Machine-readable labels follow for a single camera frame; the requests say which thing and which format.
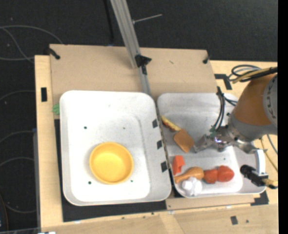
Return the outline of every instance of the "green object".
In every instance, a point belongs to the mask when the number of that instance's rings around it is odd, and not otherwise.
[[[211,132],[210,137],[215,137],[217,135],[216,127],[212,126],[209,132]]]
[[[60,104],[59,103],[56,103],[53,106],[53,113],[56,114],[56,115],[60,115]]]

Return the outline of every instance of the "toy food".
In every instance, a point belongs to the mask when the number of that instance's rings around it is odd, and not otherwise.
[[[182,166],[185,165],[184,158],[182,155],[175,155],[173,161],[172,161],[172,172],[173,175],[176,175],[177,173],[181,172]]]
[[[201,181],[195,177],[189,177],[187,180],[182,182],[182,188],[184,189],[186,195],[196,196],[202,191],[203,185]]]
[[[208,184],[214,184],[218,180],[218,170],[217,169],[211,169],[211,170],[205,170],[204,171],[204,180]]]
[[[174,182],[177,184],[182,180],[186,180],[189,177],[195,177],[196,179],[201,180],[204,177],[204,171],[200,167],[192,167],[188,169],[185,173],[175,176]]]
[[[218,177],[219,182],[228,182],[234,177],[234,172],[228,166],[219,166],[218,168]]]
[[[185,129],[178,127],[166,117],[161,116],[161,118],[165,126],[169,127],[173,131],[177,131],[173,139],[185,153],[188,153],[189,150],[194,146],[193,138],[187,133]]]

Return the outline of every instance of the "metal rod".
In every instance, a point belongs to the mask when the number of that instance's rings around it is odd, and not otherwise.
[[[155,16],[151,16],[151,17],[148,17],[148,18],[142,18],[142,19],[138,19],[138,20],[132,20],[133,24],[135,24],[136,22],[140,22],[140,21],[146,21],[146,20],[150,20],[150,19],[153,19],[153,18],[158,18],[158,17],[161,17],[162,14],[158,14],[158,15],[155,15]]]
[[[131,19],[131,15],[128,9],[128,5],[126,0],[110,0],[111,5],[113,7],[118,26],[124,41],[124,44],[129,53],[129,58],[131,61],[131,65],[133,68],[138,68],[135,57],[140,55],[140,47],[138,43],[138,39],[135,34],[133,22]],[[143,92],[151,95],[147,75],[143,74],[142,68],[138,68],[140,80],[143,88]]]

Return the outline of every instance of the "yellow bowl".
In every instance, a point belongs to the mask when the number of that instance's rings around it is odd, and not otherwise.
[[[134,166],[130,152],[115,142],[105,142],[94,148],[89,162],[93,175],[106,184],[126,181]]]

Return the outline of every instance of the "white tray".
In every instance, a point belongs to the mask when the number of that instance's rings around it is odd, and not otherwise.
[[[230,94],[225,94],[229,99],[237,100]],[[220,110],[220,101],[215,93],[169,93],[158,98],[157,105],[160,115],[165,116],[170,121],[181,128],[187,130],[189,135],[198,141],[204,134],[209,134],[211,126],[215,123]],[[231,113],[233,106],[226,102],[223,125],[227,124],[227,113]],[[197,196],[188,196],[181,188],[181,184],[175,184],[176,190],[185,197],[206,197],[218,195],[236,194],[259,194],[265,187],[257,187],[250,180],[244,178],[240,173],[240,167],[244,164],[256,168],[265,168],[265,157],[263,151],[255,154],[246,154],[237,147],[229,146],[223,152],[218,152],[215,148],[207,148],[195,153],[193,148],[186,154],[173,140],[175,133],[163,126],[166,151],[170,164],[175,155],[182,155],[185,165],[182,167],[180,175],[190,167],[198,166],[204,170],[210,170],[220,165],[229,166],[235,173],[234,178],[229,182],[216,182],[207,184],[202,181],[203,189]]]
[[[62,181],[74,205],[161,201],[171,192],[156,106],[144,93],[68,91],[60,99]],[[113,141],[134,159],[131,177],[121,184],[99,182],[89,168],[97,145]]]

